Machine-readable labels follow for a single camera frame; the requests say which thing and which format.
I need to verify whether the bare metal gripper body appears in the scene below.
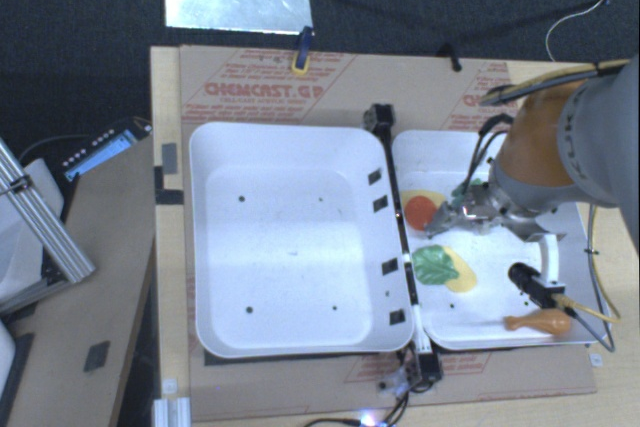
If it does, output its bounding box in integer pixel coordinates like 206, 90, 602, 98
451, 188, 542, 236

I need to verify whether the red tomato slice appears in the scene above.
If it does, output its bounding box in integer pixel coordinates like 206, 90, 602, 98
403, 195, 438, 232

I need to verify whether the yellow flat cheese slice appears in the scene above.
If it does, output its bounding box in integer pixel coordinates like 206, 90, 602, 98
442, 246, 478, 294
399, 189, 447, 216

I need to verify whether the thin black and white rod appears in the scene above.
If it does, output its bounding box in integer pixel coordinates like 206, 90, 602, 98
378, 123, 430, 358

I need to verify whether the green lettuce leaf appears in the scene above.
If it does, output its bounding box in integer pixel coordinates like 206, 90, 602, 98
411, 244, 461, 287

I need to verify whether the white plastic tray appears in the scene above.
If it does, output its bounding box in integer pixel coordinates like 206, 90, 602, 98
391, 129, 602, 352
188, 120, 417, 360

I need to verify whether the orange chicken drumstick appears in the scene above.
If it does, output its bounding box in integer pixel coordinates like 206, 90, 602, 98
503, 307, 572, 337

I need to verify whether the brown cardboard board red print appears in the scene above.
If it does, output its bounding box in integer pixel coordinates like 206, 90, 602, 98
178, 44, 599, 422

